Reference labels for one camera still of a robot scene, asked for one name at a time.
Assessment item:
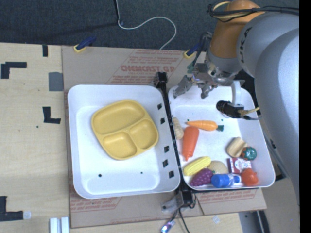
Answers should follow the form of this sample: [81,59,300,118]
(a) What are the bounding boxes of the purple grapes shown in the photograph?
[189,168,214,187]

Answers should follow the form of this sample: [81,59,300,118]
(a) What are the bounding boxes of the thin black rod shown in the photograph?
[162,86,188,191]

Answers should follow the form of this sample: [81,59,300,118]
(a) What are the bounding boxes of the red and white carton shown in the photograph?
[227,157,253,174]

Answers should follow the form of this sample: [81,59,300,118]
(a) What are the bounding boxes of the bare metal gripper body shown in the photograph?
[190,62,245,90]

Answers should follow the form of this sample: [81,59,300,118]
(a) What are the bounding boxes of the orange carrot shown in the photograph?
[186,120,225,132]

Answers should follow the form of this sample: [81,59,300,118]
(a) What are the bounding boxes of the black block with wires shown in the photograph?
[178,188,195,207]
[154,72,169,89]

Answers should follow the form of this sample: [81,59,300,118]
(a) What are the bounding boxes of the yellow divided plate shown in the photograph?
[91,99,159,161]

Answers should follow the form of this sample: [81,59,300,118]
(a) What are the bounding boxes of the yellow corn cob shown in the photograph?
[183,156,212,177]

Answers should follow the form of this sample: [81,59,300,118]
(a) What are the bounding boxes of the brown cardboard board red print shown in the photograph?
[61,45,267,229]

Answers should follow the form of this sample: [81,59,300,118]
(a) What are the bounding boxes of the green and red toy vegetable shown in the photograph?
[241,146,258,161]

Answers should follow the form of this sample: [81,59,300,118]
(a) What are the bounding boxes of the orange toy pepper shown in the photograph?
[241,167,259,186]

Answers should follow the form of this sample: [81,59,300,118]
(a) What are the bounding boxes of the beige toy bread stick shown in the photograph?
[172,116,185,140]

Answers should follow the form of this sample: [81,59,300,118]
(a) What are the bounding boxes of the beige hot dog bun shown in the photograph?
[226,136,248,158]

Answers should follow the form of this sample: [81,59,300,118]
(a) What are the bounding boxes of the blue capped clear bottle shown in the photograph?
[210,173,243,188]

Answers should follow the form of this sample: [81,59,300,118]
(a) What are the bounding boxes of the black cylinder on white bracket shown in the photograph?
[216,80,245,119]

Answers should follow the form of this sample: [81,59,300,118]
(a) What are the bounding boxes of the orange squeeze bottle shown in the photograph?
[182,126,200,162]

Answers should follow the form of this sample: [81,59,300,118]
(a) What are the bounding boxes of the white plastic tray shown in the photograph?
[168,84,276,191]
[67,84,181,200]

